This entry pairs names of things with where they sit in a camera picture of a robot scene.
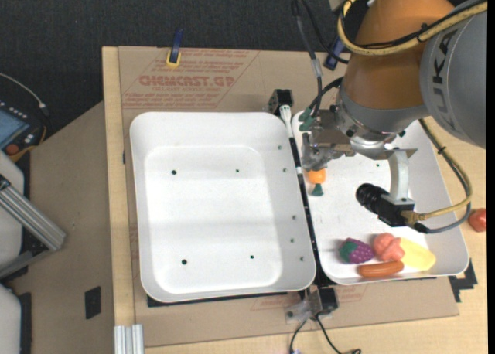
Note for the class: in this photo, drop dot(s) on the brown cardboard board red print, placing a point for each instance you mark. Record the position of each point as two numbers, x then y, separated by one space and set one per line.
193 82

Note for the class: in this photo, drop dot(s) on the orange carrot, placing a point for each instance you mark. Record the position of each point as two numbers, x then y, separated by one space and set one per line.
317 176

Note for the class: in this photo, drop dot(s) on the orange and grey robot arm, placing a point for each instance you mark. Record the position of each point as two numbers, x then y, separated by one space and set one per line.
390 58

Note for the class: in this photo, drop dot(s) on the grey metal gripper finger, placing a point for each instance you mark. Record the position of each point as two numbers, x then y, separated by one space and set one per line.
323 161
307 157

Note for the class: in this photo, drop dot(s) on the purple grapes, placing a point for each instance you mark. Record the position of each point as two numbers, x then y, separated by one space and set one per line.
357 252

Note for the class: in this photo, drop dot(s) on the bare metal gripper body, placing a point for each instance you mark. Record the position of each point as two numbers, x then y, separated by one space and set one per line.
328 134

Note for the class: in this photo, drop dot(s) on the red toy food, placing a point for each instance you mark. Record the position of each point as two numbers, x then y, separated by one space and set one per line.
478 220

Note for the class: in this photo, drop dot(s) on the white plastic tray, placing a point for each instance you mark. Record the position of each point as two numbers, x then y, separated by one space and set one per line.
340 213
216 209

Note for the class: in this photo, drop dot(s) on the pink toy shrimp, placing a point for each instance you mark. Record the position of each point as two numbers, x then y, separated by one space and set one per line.
388 247

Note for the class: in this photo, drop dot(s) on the black cylinder on white bracket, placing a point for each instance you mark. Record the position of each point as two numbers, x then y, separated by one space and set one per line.
377 199

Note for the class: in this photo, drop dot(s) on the orange sausage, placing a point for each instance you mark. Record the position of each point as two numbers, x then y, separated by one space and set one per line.
381 269

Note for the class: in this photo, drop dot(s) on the thin black and white rod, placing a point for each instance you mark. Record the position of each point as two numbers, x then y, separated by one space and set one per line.
305 198

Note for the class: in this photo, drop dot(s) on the yellow banana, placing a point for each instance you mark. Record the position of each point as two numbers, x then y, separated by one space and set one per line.
419 256

